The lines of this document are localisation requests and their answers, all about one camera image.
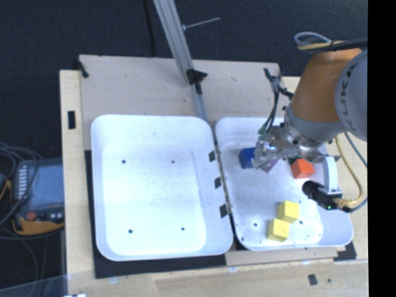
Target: yellow block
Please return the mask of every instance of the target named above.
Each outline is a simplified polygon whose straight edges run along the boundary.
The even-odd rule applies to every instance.
[[[268,224],[267,239],[283,242],[289,237],[289,227],[288,222],[274,218]]]
[[[284,201],[278,206],[278,219],[293,223],[299,218],[299,204],[292,201]]]

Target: wooden table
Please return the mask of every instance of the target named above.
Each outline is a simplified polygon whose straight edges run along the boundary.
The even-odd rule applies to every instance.
[[[183,85],[173,59],[80,56],[89,73],[60,71],[62,157],[66,206],[68,293],[91,296],[366,296],[368,295],[367,205],[350,215],[357,258],[334,262],[345,247],[317,247],[251,252],[231,249],[226,266],[212,269],[148,273],[96,279],[90,232],[84,150],[90,148],[90,123],[104,113],[195,115],[191,89]],[[272,92],[263,68],[274,63],[194,61],[209,76],[203,81],[204,102],[213,126],[226,116],[260,116],[272,108]],[[295,90],[298,77],[284,77]],[[279,111],[288,100],[281,96]],[[69,123],[75,117],[75,126]],[[367,191],[366,168],[341,137],[345,153]],[[366,143],[354,139],[366,157]],[[328,146],[338,154],[335,144]],[[344,197],[357,187],[339,161]],[[317,284],[310,283],[314,275]]]

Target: empty white tray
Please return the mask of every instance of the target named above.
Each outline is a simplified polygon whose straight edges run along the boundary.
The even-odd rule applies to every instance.
[[[257,131],[265,118],[225,118],[215,128],[220,159],[230,200],[235,232],[239,242],[253,251],[319,246],[343,246],[353,237],[349,215],[325,210],[307,198],[301,186],[308,179],[294,179],[287,161],[279,160],[269,173],[261,169],[242,169],[238,155],[254,147]],[[324,184],[324,167],[315,164],[309,178]],[[300,204],[300,218],[290,225],[284,242],[267,239],[269,222],[277,217],[284,200]]]
[[[91,135],[96,241],[105,257],[167,259],[229,250],[233,233],[205,121],[103,115]]]

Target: dark floor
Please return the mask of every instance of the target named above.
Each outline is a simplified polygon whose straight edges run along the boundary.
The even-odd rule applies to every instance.
[[[335,40],[368,35],[368,0],[175,2],[185,25],[221,18],[187,30],[194,59],[277,62],[285,75],[300,75],[309,59],[296,49],[295,33],[313,31]],[[45,158],[61,156],[59,70],[72,69],[79,54],[170,57],[152,0],[148,7],[155,50],[143,0],[0,0],[0,142]],[[61,274],[59,235],[28,244],[40,276],[43,264],[44,277]],[[34,276],[28,249],[0,240],[0,288]]]

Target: orange block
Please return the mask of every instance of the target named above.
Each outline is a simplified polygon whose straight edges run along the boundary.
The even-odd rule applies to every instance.
[[[314,166],[303,158],[297,158],[291,165],[294,178],[308,178],[315,173]]]

